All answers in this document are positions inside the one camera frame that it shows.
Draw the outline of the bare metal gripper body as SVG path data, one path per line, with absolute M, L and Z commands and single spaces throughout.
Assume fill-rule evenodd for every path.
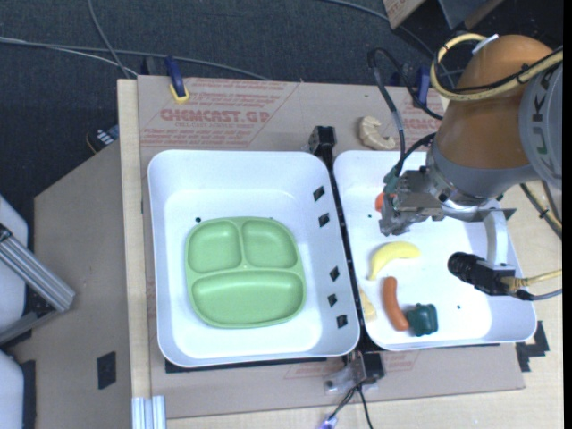
M 494 199 L 467 194 L 447 181 L 437 170 L 408 170 L 396 181 L 393 192 L 386 193 L 386 208 L 395 212 L 395 223 L 421 223 L 445 216 L 467 223 L 482 222 L 493 213 L 510 219 L 515 208 L 501 208 Z

